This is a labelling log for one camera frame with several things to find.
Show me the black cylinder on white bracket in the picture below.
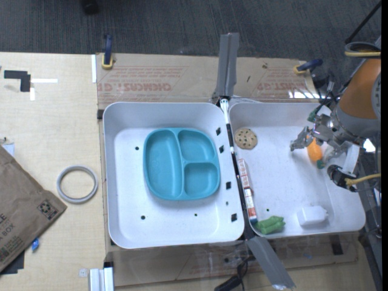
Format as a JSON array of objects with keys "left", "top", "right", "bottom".
[{"left": 326, "top": 144, "right": 362, "bottom": 191}]

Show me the red and white carton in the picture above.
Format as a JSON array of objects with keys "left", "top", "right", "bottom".
[
  {"left": 237, "top": 158, "right": 252, "bottom": 190},
  {"left": 243, "top": 187, "right": 258, "bottom": 224}
]

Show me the blue divided plate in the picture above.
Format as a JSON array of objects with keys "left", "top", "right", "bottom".
[{"left": 142, "top": 127, "right": 221, "bottom": 201}]

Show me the brown chocolate chip biscuit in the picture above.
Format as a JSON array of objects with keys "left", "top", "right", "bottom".
[{"left": 234, "top": 127, "right": 258, "bottom": 150}]

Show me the brown cardboard board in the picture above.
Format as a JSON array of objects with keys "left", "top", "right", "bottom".
[{"left": 95, "top": 52, "right": 369, "bottom": 287}]

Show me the white plastic tray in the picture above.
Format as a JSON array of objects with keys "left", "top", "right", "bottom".
[
  {"left": 227, "top": 101, "right": 367, "bottom": 239},
  {"left": 102, "top": 101, "right": 246, "bottom": 250}
]

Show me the small white carton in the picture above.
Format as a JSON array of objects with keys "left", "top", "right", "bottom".
[{"left": 296, "top": 205, "right": 329, "bottom": 228}]

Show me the brown paper bag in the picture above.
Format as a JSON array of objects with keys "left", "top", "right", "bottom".
[{"left": 0, "top": 144, "right": 68, "bottom": 274}]

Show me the green toy vegetable bundle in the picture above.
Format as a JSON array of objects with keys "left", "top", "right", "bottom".
[{"left": 253, "top": 215, "right": 286, "bottom": 235}]

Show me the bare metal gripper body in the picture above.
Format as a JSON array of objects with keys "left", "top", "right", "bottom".
[{"left": 313, "top": 113, "right": 365, "bottom": 149}]

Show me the white ring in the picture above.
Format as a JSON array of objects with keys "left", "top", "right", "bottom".
[{"left": 56, "top": 165, "right": 99, "bottom": 205}]

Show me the orange carrot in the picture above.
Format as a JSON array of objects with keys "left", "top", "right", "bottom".
[{"left": 306, "top": 137, "right": 327, "bottom": 170}]

